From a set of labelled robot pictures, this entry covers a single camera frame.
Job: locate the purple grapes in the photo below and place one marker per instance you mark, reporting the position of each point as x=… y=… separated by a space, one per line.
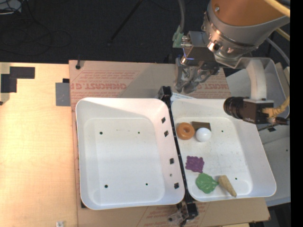
x=194 y=163

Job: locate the black cylinder on white bracket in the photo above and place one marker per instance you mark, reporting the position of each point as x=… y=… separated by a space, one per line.
x=256 y=110

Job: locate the white egg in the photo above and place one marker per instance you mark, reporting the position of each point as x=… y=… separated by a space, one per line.
x=203 y=134

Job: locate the thin black rod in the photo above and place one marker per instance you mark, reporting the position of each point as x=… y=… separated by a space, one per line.
x=180 y=155

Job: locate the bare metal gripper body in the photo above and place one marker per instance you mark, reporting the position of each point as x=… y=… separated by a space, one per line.
x=198 y=53

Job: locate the orange doughnut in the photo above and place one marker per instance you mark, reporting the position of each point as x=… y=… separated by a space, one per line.
x=181 y=135

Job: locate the brown cardboard board, red print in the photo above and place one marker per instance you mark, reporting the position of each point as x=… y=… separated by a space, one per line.
x=146 y=79

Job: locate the green lettuce leaf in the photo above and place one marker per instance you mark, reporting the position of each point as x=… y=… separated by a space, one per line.
x=205 y=183

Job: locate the beige ice cream cone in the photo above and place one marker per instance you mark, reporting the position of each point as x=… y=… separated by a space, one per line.
x=226 y=185

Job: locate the brown square biscuit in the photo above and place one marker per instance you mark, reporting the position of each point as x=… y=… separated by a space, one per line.
x=201 y=124

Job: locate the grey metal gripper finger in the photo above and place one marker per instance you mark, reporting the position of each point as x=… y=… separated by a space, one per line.
x=197 y=79
x=181 y=79

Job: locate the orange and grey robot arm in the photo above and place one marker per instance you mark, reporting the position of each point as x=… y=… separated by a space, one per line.
x=241 y=11

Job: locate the white plastic tray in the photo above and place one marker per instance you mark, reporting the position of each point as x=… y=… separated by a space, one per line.
x=227 y=155
x=125 y=155

